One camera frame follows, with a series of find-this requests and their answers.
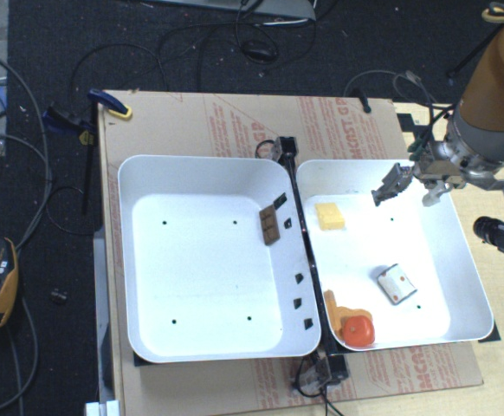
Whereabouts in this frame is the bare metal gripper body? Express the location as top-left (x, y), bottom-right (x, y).
top-left (410, 140), bottom-right (503, 191)

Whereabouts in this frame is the white plastic tray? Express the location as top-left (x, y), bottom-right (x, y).
top-left (117, 153), bottom-right (323, 365)
top-left (295, 158), bottom-right (495, 353)

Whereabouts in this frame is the yellow cheese block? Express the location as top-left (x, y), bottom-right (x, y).
top-left (313, 202), bottom-right (347, 232)

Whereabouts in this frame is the white carton with orange dots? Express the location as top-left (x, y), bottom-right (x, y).
top-left (376, 263), bottom-right (419, 307)

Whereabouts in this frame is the thin black rod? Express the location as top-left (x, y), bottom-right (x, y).
top-left (282, 153), bottom-right (338, 356)

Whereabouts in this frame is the brown chocolate biscuit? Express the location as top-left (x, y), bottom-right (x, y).
top-left (258, 204), bottom-right (281, 247)

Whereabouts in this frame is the orange toy carrot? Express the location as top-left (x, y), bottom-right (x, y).
top-left (322, 289), bottom-right (373, 334)

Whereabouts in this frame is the red toy tomato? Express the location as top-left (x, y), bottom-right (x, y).
top-left (341, 315), bottom-right (377, 349)

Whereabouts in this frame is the brown cardboard board red print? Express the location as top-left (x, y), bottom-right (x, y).
top-left (97, 89), bottom-right (485, 416)

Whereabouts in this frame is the black cylinder on white bracket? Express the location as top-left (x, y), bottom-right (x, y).
top-left (472, 179), bottom-right (504, 258)

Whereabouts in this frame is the black block with wires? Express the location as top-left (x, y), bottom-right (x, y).
top-left (295, 353), bottom-right (351, 397)
top-left (272, 135), bottom-right (299, 162)

